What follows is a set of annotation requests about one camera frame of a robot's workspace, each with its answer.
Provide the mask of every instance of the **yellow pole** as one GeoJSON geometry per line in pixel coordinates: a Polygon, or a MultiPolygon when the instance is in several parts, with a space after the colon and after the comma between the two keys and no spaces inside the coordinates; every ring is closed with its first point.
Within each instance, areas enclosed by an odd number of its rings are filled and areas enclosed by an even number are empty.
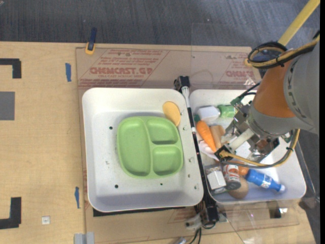
{"type": "Polygon", "coordinates": [[[319,4],[320,0],[309,0],[308,3],[304,6],[304,8],[301,10],[299,15],[297,15],[295,20],[291,23],[289,28],[281,36],[278,42],[283,44],[284,46],[287,45],[291,38],[296,34],[299,28],[304,24],[304,22],[314,12],[314,10],[319,4]]]}

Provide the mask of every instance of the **brown ball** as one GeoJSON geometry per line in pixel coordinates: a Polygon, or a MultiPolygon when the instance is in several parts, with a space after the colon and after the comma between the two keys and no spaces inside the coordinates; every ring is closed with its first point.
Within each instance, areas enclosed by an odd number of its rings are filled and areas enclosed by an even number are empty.
{"type": "Polygon", "coordinates": [[[240,184],[241,186],[238,189],[228,191],[228,193],[236,199],[243,199],[248,194],[248,182],[243,176],[240,176],[240,184]]]}

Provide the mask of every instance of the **gray square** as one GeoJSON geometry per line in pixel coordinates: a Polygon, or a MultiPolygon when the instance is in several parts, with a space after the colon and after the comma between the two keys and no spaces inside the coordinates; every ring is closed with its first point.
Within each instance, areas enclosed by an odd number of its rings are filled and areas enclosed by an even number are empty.
{"type": "Polygon", "coordinates": [[[15,93],[0,91],[0,120],[15,120],[15,93]]]}

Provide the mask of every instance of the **blue bottle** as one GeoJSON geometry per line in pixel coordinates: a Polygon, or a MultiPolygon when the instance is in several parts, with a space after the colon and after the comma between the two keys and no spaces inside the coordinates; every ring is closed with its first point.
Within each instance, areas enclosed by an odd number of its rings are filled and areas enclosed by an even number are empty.
{"type": "Polygon", "coordinates": [[[246,180],[266,189],[274,189],[279,193],[285,191],[285,186],[275,182],[270,176],[249,169],[246,174],[246,180]]]}

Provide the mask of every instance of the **blue clamp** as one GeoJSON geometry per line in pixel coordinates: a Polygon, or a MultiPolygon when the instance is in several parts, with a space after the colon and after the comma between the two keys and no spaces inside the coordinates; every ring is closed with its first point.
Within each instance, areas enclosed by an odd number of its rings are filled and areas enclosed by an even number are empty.
{"type": "Polygon", "coordinates": [[[86,45],[86,53],[89,55],[92,55],[95,52],[96,34],[97,34],[97,28],[93,27],[91,29],[89,42],[87,42],[87,45],[86,45]]]}

